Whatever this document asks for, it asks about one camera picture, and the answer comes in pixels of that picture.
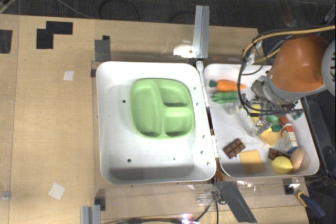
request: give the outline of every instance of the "brown chocolate piece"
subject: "brown chocolate piece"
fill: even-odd
[[[228,146],[223,148],[224,153],[228,156],[229,159],[232,159],[239,152],[241,152],[246,146],[240,141],[239,138],[235,139]]]
[[[274,148],[271,148],[271,147],[269,148],[269,151],[268,151],[268,158],[269,159],[275,159],[276,157],[279,157],[279,156],[283,156],[283,157],[286,157],[286,158],[290,159],[290,156],[287,155],[286,153],[275,150]]]

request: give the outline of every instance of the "toy carrot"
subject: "toy carrot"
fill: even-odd
[[[211,80],[210,83],[209,83],[209,86],[210,87],[217,87],[217,90],[220,91],[220,92],[231,92],[231,91],[236,91],[237,90],[237,83],[236,82],[229,81],[229,80],[224,80],[224,79],[218,80],[217,82]],[[244,88],[246,88],[246,86],[243,85],[243,84],[240,84],[240,89],[242,90]]]

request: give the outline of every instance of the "green plate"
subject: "green plate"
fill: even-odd
[[[195,127],[190,93],[176,80],[137,80],[130,91],[130,110],[133,127],[145,137],[178,137]]]

